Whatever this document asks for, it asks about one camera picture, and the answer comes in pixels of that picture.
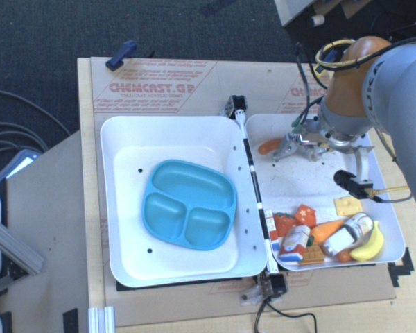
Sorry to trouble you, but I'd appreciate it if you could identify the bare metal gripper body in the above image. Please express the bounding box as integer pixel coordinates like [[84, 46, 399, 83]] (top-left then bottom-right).
[[299, 119, 361, 155]]

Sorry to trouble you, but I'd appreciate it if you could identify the orange sausage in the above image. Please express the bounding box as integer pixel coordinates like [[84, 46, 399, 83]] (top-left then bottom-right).
[[257, 137, 284, 156]]

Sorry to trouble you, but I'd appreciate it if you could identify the white plastic tray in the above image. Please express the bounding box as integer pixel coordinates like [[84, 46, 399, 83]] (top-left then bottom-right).
[[244, 112, 406, 273], [99, 115, 268, 289]]

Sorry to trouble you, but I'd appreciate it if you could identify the thin black and white rod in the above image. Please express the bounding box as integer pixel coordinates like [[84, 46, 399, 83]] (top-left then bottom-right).
[[235, 109, 280, 275]]

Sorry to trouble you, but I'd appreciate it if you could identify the yellow cheese slice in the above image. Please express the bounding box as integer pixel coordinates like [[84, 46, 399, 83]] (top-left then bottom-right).
[[333, 195, 363, 217]]

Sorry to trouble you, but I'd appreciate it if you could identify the red carton with white star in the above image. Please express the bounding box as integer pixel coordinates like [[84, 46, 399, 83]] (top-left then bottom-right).
[[294, 203, 318, 229]]

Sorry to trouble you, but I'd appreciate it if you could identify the red strawberry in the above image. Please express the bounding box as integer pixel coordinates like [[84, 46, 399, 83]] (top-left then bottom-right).
[[272, 212, 299, 238]]

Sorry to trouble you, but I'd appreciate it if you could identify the orange carrot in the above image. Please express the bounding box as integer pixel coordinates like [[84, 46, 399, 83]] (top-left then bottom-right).
[[309, 219, 345, 246]]

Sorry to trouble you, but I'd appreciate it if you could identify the white and red carton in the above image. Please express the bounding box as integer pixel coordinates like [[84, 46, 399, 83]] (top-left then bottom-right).
[[263, 208, 282, 253]]

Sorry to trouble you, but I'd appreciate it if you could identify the white can with red print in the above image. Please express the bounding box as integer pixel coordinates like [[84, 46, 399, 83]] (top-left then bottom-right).
[[343, 212, 374, 239]]

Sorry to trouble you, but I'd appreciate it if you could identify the grey bottle with white label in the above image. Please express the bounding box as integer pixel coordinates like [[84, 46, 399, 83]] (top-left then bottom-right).
[[322, 225, 358, 258]]

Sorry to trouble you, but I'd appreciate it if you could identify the red and white packet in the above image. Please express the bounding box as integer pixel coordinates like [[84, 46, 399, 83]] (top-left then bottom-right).
[[277, 224, 311, 264]]

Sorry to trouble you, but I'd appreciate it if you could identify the brown waffle biscuit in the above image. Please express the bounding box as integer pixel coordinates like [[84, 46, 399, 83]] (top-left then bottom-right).
[[299, 242, 326, 266]]

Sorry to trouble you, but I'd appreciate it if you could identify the yellow banana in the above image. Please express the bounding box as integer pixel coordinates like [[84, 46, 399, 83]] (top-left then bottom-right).
[[349, 220, 385, 262]]

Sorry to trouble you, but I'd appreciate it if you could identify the blue divided plate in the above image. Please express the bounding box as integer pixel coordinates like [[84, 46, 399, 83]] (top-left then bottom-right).
[[141, 158, 238, 252]]

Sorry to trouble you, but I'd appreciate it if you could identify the brown cardboard board red print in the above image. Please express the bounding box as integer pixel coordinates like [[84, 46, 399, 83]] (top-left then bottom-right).
[[89, 56, 398, 327]]

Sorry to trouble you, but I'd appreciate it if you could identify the black cylinder on white bracket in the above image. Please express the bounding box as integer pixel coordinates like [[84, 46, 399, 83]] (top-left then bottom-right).
[[333, 146, 376, 200]]

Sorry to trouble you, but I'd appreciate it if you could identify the black block with thin wires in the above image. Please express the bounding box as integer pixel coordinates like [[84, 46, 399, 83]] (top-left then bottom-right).
[[227, 94, 248, 118], [261, 273, 288, 298]]

